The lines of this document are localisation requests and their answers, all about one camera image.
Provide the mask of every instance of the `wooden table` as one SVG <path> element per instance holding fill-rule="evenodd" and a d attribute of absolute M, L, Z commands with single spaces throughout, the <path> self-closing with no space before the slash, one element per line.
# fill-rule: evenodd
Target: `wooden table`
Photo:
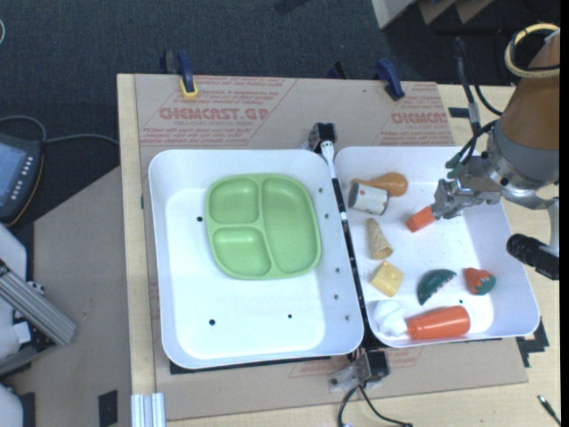
<path fill-rule="evenodd" d="M 156 378 L 148 304 L 144 221 L 140 209 L 142 187 L 134 75 L 119 75 L 117 90 L 124 195 L 132 394 L 151 394 L 156 391 Z M 483 87 L 483 91 L 494 107 L 503 109 L 513 93 L 513 88 Z M 440 85 L 439 92 L 446 109 L 465 107 L 464 92 L 460 86 Z M 494 119 L 494 115 L 485 109 L 481 109 L 481 117 L 483 123 Z M 469 138 L 470 130 L 466 120 L 451 119 L 450 126 L 457 145 L 463 144 Z M 544 197 L 558 194 L 553 187 L 546 190 Z M 543 242 L 549 242 L 547 212 L 531 212 L 511 203 L 504 203 L 504 207 L 514 233 L 520 232 Z M 537 396 L 542 394 L 557 414 L 561 415 L 559 283 L 548 280 L 529 267 L 527 272 L 549 339 L 549 347 L 545 352 L 534 353 L 530 357 L 531 366 L 527 369 L 528 383 L 381 399 L 376 401 L 380 412 L 389 417 L 412 422 L 416 426 L 555 425 L 555 421 L 540 405 Z M 296 407 L 190 419 L 170 422 L 168 425 L 172 427 L 198 425 L 202 427 L 226 425 L 329 427 L 335 425 L 337 409 L 336 404 Z M 392 425 L 379 420 L 361 401 L 348 404 L 344 412 L 344 420 L 362 427 Z"/>

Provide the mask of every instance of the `green plate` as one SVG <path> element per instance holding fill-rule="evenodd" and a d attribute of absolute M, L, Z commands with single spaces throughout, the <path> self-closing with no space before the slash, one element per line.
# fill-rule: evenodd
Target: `green plate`
<path fill-rule="evenodd" d="M 216 181 L 205 207 L 213 259 L 235 278 L 297 277 L 320 259 L 320 232 L 306 188 L 280 174 Z"/>

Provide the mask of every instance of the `white tray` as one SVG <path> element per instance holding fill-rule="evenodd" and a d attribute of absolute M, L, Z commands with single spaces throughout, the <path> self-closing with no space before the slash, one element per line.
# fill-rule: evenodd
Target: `white tray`
<path fill-rule="evenodd" d="M 370 283 L 370 277 L 381 263 L 369 256 L 365 222 L 370 216 L 376 218 L 394 248 L 388 261 L 405 274 L 391 299 L 406 309 L 407 317 L 452 305 L 462 305 L 469 312 L 470 332 L 445 342 L 522 336 L 532 333 L 539 324 L 540 314 L 524 266 L 506 252 L 506 242 L 512 233 L 501 204 L 466 208 L 462 216 L 441 219 L 415 233 L 405 226 L 410 216 L 434 202 L 437 181 L 447 174 L 445 162 L 458 150 L 453 147 L 349 147 L 341 150 L 335 159 L 345 198 L 351 181 L 356 178 L 369 180 L 387 172 L 399 172 L 409 181 L 407 192 L 402 197 L 392 197 L 381 216 L 348 210 L 369 322 L 376 337 L 388 346 L 408 347 L 437 341 L 417 342 L 407 334 L 394 337 L 379 332 L 373 310 L 378 301 L 389 298 Z M 495 275 L 496 286 L 489 294 L 473 295 L 468 291 L 462 270 L 469 266 Z M 417 284 L 433 269 L 449 269 L 457 276 L 421 306 Z"/>
<path fill-rule="evenodd" d="M 312 197 L 322 254 L 309 273 L 242 280 L 216 265 L 205 197 L 219 179 L 280 173 Z M 164 350 L 191 369 L 349 354 L 364 326 L 325 161 L 307 150 L 190 150 L 159 153 L 148 179 L 156 240 Z"/>

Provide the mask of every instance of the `black device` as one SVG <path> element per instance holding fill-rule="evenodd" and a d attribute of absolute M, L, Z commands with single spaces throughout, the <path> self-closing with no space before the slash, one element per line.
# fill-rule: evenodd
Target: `black device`
<path fill-rule="evenodd" d="M 10 224 L 25 210 L 41 167 L 39 142 L 0 133 L 0 222 Z"/>

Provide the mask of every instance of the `screen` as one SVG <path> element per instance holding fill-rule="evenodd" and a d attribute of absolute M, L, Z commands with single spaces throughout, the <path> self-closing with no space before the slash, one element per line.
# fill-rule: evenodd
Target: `screen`
<path fill-rule="evenodd" d="M 13 192 L 13 183 L 24 162 L 26 152 L 0 142 L 0 207 Z"/>

